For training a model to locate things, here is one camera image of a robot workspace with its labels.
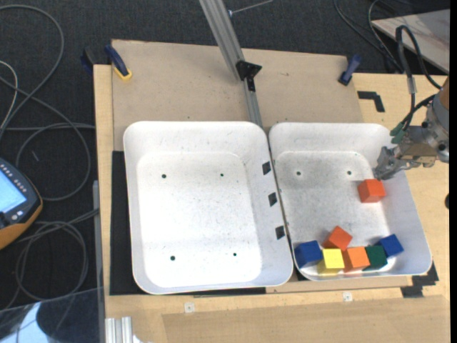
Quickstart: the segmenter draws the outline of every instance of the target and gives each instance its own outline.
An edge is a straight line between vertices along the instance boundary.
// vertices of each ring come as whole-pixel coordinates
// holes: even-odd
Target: empty white tray
[[[268,142],[248,122],[124,134],[134,278],[150,294],[276,286],[293,261]]]
[[[321,244],[337,225],[353,236],[350,247],[367,246],[396,234],[405,251],[377,272],[324,276],[304,266],[312,280],[422,274],[431,266],[404,171],[383,181],[386,197],[361,203],[357,186],[373,178],[382,146],[392,147],[389,131],[377,124],[281,123],[269,134],[271,155],[293,247]]]

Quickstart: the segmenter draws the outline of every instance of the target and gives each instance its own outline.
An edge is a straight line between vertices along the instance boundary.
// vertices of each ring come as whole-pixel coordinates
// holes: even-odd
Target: table top
[[[184,57],[192,57],[196,54],[196,50],[200,50],[203,60],[208,59],[211,62],[219,60],[219,58],[214,58],[219,54],[215,47],[161,45],[166,46],[164,51],[169,56],[173,55],[174,61],[179,61],[179,57],[187,50],[187,55]],[[286,66],[285,69],[288,67],[284,63],[284,59],[292,57],[290,53],[252,51],[256,51],[254,55],[258,54],[258,58],[264,58],[270,63],[275,60],[282,62],[282,65]],[[302,81],[297,78],[290,81],[285,86],[290,101],[281,102],[281,110],[278,112],[279,116],[276,121],[283,121],[282,117],[288,113],[288,110],[291,111],[291,118],[296,117],[295,121],[300,120],[296,106],[298,96],[317,97],[319,90],[328,91],[329,87],[331,87],[333,98],[341,100],[341,97],[344,96],[348,108],[353,112],[350,121],[359,121],[357,118],[363,118],[365,122],[378,123],[392,128],[408,111],[409,95],[406,78],[403,75],[354,74],[353,81],[346,87],[341,84],[335,85],[333,82],[337,82],[337,72],[344,69],[345,58],[297,53],[294,53],[293,56],[297,59],[293,65],[291,64],[295,69],[299,65],[308,70],[321,72],[322,75],[319,77],[316,74],[312,84],[309,83],[307,86],[304,86]],[[319,62],[319,59],[321,59],[321,67],[316,69],[316,62]],[[276,79],[282,71],[275,71]],[[289,72],[289,76],[285,76],[285,78],[290,77],[292,71],[285,72]],[[329,339],[333,337],[334,340],[338,336],[340,342],[350,342],[354,337],[358,337],[359,340],[370,337],[371,340],[385,341],[385,339],[415,340],[414,337],[430,336],[438,341],[440,341],[439,337],[448,340],[448,336],[450,336],[449,214],[444,207],[444,197],[448,194],[448,165],[442,163],[437,163],[431,169],[412,169],[407,172],[411,192],[439,277],[439,281],[435,285],[423,287],[425,296],[423,299],[403,298],[399,287],[411,286],[414,281],[410,277],[365,279],[367,282],[354,280],[335,284],[303,283],[291,280],[281,287],[267,289],[266,294],[256,296],[200,298],[194,296],[110,296],[111,152],[116,149],[114,116],[119,116],[119,113],[116,112],[117,109],[114,108],[113,102],[117,95],[114,93],[114,88],[119,86],[116,84],[118,79],[113,76],[110,66],[95,66],[94,91],[107,317],[131,316],[135,334],[145,342],[182,342],[184,337],[188,342],[205,342],[205,339],[209,342],[233,342],[237,337],[243,337],[244,341],[249,339],[255,341],[261,337],[260,340],[263,342],[277,342],[276,335],[279,331],[283,333],[287,331],[288,340],[294,342],[302,340],[303,337],[322,339],[324,330],[327,331],[326,336]],[[188,85],[192,82],[188,76],[182,79],[186,80]],[[444,82],[445,77],[439,76],[436,79]],[[435,88],[422,77],[417,77],[416,83],[420,97],[425,98],[435,92]],[[295,84],[301,85],[301,89],[290,87]],[[161,90],[162,95],[165,95],[166,86]],[[192,92],[189,86],[186,87],[186,90],[182,89],[182,93],[185,91]],[[378,93],[383,100],[386,112],[378,113],[373,101],[359,101],[357,91]],[[163,98],[157,100],[159,103],[164,103]],[[262,106],[262,99],[259,99],[262,114],[268,113],[268,106],[265,106],[267,102],[268,100]],[[313,105],[319,107],[316,111],[323,109],[329,111],[328,108],[331,108],[328,101],[314,100]],[[275,122],[274,112],[267,115],[267,123]],[[193,118],[187,119],[179,116],[181,114],[173,120],[193,120]],[[319,119],[318,116],[314,116],[314,118],[316,118],[314,121],[325,121],[325,119]],[[422,118],[424,118],[424,114],[420,111],[415,119],[420,123]],[[343,300],[352,300],[352,302],[343,302]],[[192,308],[195,309],[194,313],[186,314],[184,312],[186,303],[191,303]],[[274,324],[276,328],[270,329],[271,324]],[[391,328],[389,332],[382,328],[387,324]],[[357,334],[355,334],[354,328],[360,326],[363,328],[357,330]]]

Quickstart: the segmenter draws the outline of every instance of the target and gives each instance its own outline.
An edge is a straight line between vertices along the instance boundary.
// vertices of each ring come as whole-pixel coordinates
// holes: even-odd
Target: blue block
[[[386,257],[388,258],[400,254],[404,250],[395,234],[382,238],[376,243],[376,245],[384,248]]]
[[[322,250],[316,240],[298,245],[294,250],[298,268],[311,262],[319,262],[323,259]]]

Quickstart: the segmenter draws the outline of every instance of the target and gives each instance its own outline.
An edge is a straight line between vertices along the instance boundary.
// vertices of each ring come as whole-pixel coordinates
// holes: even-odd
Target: white cable
[[[13,76],[14,76],[14,86],[17,88],[19,87],[19,80],[17,79],[17,74],[16,72],[14,71],[14,69],[11,67],[11,65],[7,64],[5,61],[2,61],[0,60],[0,64],[6,66],[9,71],[11,71],[13,73]],[[6,116],[3,120],[3,122],[0,124],[0,130],[3,128],[3,126],[5,125],[5,122],[8,120],[8,117],[9,115],[11,114],[11,111],[13,110],[14,108],[14,105],[16,103],[16,98],[17,98],[17,90],[14,91],[14,96],[13,96],[13,101],[11,102],[11,106],[9,107],[9,110],[8,112],[6,113]]]

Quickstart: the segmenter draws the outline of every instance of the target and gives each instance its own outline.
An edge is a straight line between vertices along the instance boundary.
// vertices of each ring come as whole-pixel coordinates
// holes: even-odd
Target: yellow clamp pad
[[[128,81],[131,78],[131,71],[129,69],[127,69],[128,74],[126,76],[124,76],[115,66],[114,66],[114,72],[116,72],[116,74],[124,81]]]

